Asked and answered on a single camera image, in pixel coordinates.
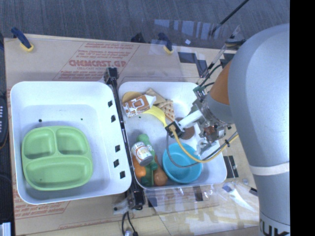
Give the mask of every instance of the food box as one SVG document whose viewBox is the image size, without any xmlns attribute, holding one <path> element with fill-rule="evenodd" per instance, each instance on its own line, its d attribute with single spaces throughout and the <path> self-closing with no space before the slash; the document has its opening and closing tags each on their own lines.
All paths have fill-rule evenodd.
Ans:
<svg viewBox="0 0 315 236">
<path fill-rule="evenodd" d="M 166 99 L 171 99 L 176 117 L 185 117 L 196 99 L 194 83 L 188 82 L 125 82 L 118 88 L 119 100 L 128 91 L 146 92 L 153 89 Z M 19 82 L 10 93 L 12 131 L 17 190 L 27 203 L 38 205 L 74 199 L 91 198 L 123 193 L 131 185 L 131 174 L 125 149 L 122 128 L 112 89 L 102 82 Z M 166 130 L 154 116 L 140 113 L 124 118 L 129 148 L 140 134 L 147 134 L 162 166 L 166 149 Z M 93 174 L 88 182 L 69 189 L 42 191 L 33 188 L 23 173 L 22 142 L 28 132 L 49 126 L 71 126 L 81 130 L 91 147 Z M 195 135 L 184 142 L 196 149 L 198 128 Z M 217 141 L 208 154 L 219 147 Z M 226 179 L 226 167 L 220 154 L 214 160 L 202 164 L 197 180 L 178 184 L 171 180 L 164 186 L 146 187 L 159 190 L 183 186 L 221 183 Z"/>
</svg>

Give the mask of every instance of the table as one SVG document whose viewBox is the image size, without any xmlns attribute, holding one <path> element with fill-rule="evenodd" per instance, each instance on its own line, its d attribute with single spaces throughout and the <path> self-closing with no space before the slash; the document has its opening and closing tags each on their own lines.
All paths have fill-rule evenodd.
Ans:
<svg viewBox="0 0 315 236">
<path fill-rule="evenodd" d="M 20 47 L 18 39 L 5 39 L 7 98 L 20 81 L 99 81 L 106 67 L 118 68 L 118 83 L 138 80 L 200 81 L 196 63 L 183 63 L 178 53 L 195 54 L 210 64 L 218 49 L 175 46 L 167 54 L 161 44 L 143 44 L 26 34 L 34 45 L 32 52 Z M 220 72 L 213 74 L 215 79 Z M 9 134 L 12 124 L 9 107 Z M 235 131 L 233 126 L 227 137 Z M 202 186 L 196 201 L 195 189 L 172 190 L 157 207 L 148 202 L 141 211 L 130 211 L 139 235 L 254 235 L 258 226 L 258 197 L 255 183 L 239 140 L 223 155 L 231 164 L 231 174 L 222 184 Z M 122 214 L 113 213 L 113 204 L 124 194 L 33 206 L 18 195 L 14 152 L 11 152 L 16 235 L 119 235 Z M 222 187 L 230 185 L 235 192 Z M 125 230 L 130 225 L 125 222 Z"/>
</svg>

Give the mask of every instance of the black hole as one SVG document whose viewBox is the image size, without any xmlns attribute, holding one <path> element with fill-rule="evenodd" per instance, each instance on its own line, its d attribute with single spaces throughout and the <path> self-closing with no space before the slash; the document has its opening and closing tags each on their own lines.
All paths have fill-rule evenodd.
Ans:
<svg viewBox="0 0 315 236">
<path fill-rule="evenodd" d="M 125 172 L 124 172 L 124 171 L 120 172 L 120 179 L 124 178 L 125 176 L 126 176 L 126 175 L 125 175 Z"/>
<path fill-rule="evenodd" d="M 114 167 L 116 168 L 119 165 L 119 160 L 114 161 Z"/>
</svg>

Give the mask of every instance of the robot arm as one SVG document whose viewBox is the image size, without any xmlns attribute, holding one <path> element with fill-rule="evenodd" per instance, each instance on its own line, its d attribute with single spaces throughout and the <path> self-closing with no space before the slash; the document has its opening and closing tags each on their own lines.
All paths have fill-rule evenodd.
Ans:
<svg viewBox="0 0 315 236">
<path fill-rule="evenodd" d="M 290 235 L 289 24 L 247 40 L 218 76 L 209 94 L 196 92 L 179 135 L 198 123 L 208 145 L 234 123 L 259 195 L 259 235 Z"/>
</svg>

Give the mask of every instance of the yellow cable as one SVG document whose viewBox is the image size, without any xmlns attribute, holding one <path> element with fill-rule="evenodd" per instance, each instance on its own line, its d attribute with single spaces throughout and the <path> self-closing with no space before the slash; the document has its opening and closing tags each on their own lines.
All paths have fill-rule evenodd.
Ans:
<svg viewBox="0 0 315 236">
<path fill-rule="evenodd" d="M 174 126 L 170 126 L 169 129 L 172 131 L 172 133 L 173 133 L 173 135 L 174 135 L 174 137 L 175 137 L 175 140 L 177 141 L 179 147 L 181 147 L 181 149 L 183 150 L 183 152 L 184 152 L 187 156 L 189 156 L 192 160 L 194 160 L 194 161 L 196 161 L 196 162 L 198 162 L 198 163 L 207 163 L 207 162 L 210 162 L 211 160 L 215 159 L 215 158 L 227 147 L 227 144 L 225 144 L 214 156 L 210 157 L 210 158 L 207 159 L 207 160 L 199 160 L 198 158 L 193 157 L 193 156 L 183 147 L 181 141 L 179 140 L 179 138 L 178 138 L 178 136 L 177 136 L 177 134 L 176 134 L 176 132 L 175 132 L 175 127 L 174 127 Z M 233 142 L 237 137 L 238 137 L 238 134 L 237 134 L 235 137 L 233 137 L 229 143 Z"/>
</svg>

